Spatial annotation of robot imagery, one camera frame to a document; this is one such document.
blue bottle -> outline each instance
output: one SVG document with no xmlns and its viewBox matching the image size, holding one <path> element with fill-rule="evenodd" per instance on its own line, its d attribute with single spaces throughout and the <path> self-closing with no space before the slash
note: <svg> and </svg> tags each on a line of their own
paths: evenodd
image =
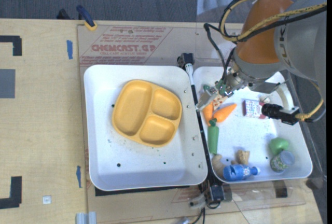
<svg viewBox="0 0 332 224">
<path fill-rule="evenodd" d="M 249 166 L 244 164 L 235 164 L 224 167 L 224 178 L 228 181 L 245 180 L 251 175 L 257 175 L 259 173 L 259 168 L 250 168 Z"/>
</svg>

carrot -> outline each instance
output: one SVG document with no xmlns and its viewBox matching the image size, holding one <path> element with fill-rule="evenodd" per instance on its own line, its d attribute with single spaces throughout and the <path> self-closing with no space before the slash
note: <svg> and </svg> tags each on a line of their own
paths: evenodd
<svg viewBox="0 0 332 224">
<path fill-rule="evenodd" d="M 224 108 L 221 108 L 220 110 L 216 111 L 213 115 L 213 118 L 217 119 L 217 122 L 223 122 L 226 120 L 226 118 L 234 111 L 234 109 L 237 107 L 237 104 L 231 104 Z"/>
<path fill-rule="evenodd" d="M 213 114 L 213 102 L 210 102 L 210 104 L 206 105 L 206 107 L 202 111 L 206 123 L 210 125 L 209 121 L 212 119 Z"/>
</svg>

yellow plate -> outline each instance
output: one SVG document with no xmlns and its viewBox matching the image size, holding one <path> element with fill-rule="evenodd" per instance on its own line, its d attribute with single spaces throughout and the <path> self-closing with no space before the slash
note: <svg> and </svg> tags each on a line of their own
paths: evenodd
<svg viewBox="0 0 332 224">
<path fill-rule="evenodd" d="M 173 139 L 181 114 L 181 101 L 174 93 L 148 81 L 131 80 L 118 96 L 112 124 L 122 136 L 162 147 Z"/>
</svg>

wooden table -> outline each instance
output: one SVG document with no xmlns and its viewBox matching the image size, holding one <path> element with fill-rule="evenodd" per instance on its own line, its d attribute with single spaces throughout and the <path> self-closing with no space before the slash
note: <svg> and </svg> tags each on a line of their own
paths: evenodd
<svg viewBox="0 0 332 224">
<path fill-rule="evenodd" d="M 90 209 L 77 40 L 77 26 L 82 24 L 75 20 L 0 19 L 0 35 L 22 39 L 22 56 L 13 56 L 12 43 L 0 43 L 0 69 L 15 70 L 15 98 L 0 99 L 0 199 L 17 199 L 13 192 L 10 195 L 11 179 L 22 180 L 21 203 L 18 207 L 0 209 L 0 223 L 75 223 L 77 213 L 87 213 Z M 97 21 L 97 24 L 145 26 L 151 22 Z M 191 23 L 153 22 L 153 25 L 195 27 Z M 67 52 L 67 40 L 73 43 L 72 59 Z M 236 207 L 229 213 L 207 211 L 205 223 L 322 223 L 313 193 L 304 182 L 297 181 L 294 188 L 300 197 L 297 201 L 303 203 L 242 212 Z M 164 194 L 167 192 L 158 193 L 158 199 Z M 114 201 L 130 201 L 131 196 L 138 195 L 120 194 Z M 140 208 L 117 209 L 117 213 L 125 218 L 127 211 L 134 210 Z M 171 216 L 172 212 L 168 212 L 159 217 L 164 220 L 141 219 L 140 223 L 176 223 L 181 215 Z M 120 222 L 105 220 L 98 212 L 97 220 Z"/>
</svg>

